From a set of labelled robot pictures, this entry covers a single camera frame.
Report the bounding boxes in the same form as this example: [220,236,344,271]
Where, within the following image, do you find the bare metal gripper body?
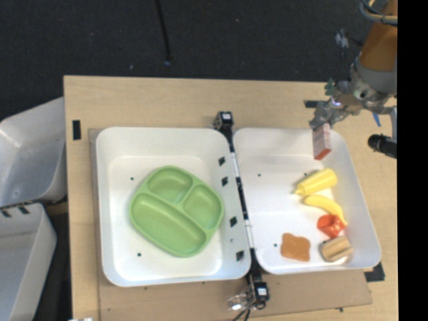
[329,78,391,116]

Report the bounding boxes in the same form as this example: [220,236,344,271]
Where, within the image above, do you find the white and orange carton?
[312,122,334,161]

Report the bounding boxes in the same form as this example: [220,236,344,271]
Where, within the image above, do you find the yellow squeeze bottle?
[294,168,338,196]

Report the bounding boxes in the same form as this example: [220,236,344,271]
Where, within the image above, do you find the yellow banana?
[303,194,348,227]

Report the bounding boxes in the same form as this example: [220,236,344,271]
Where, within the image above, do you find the white plastic tray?
[96,126,252,288]
[233,127,383,276]

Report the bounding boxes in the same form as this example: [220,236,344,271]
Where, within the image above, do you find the thin black and white rod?
[219,124,260,282]

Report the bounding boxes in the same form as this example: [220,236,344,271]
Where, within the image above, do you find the tan bread roll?
[320,235,354,263]

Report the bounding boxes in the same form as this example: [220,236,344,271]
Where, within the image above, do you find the orange-brown biscuit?
[280,232,312,263]

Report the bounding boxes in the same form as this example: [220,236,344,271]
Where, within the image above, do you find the green divided plate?
[128,165,225,259]

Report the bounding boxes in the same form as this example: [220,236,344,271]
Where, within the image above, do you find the black cylinder on white bracket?
[367,106,399,160]

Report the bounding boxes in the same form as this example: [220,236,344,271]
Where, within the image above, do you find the black block with thin wires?
[249,281,270,303]
[213,110,234,128]

